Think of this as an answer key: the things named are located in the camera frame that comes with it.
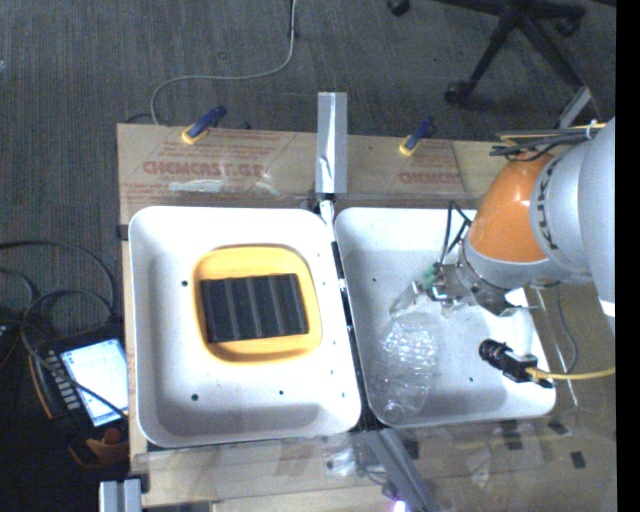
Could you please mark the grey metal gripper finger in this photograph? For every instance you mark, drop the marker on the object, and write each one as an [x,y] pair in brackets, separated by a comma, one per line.
[407,298]

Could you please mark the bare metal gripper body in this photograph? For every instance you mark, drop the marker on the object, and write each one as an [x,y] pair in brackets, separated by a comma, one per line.
[462,285]

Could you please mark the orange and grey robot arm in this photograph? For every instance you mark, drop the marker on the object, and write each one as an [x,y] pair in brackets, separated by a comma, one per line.
[575,210]

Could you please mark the clear plastic bottle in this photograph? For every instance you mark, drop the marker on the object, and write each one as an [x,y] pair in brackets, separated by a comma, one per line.
[407,360]

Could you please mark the white plastic tray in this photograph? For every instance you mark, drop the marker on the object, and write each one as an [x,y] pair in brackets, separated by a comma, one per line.
[480,400]
[160,350]

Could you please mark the yellow plate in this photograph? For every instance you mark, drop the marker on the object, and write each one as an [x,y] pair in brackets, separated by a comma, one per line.
[210,265]

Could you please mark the black office chair base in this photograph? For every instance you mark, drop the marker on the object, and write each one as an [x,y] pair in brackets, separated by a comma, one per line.
[515,35]

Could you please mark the brown cardboard board red print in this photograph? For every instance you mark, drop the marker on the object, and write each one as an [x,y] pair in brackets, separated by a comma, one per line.
[150,150]

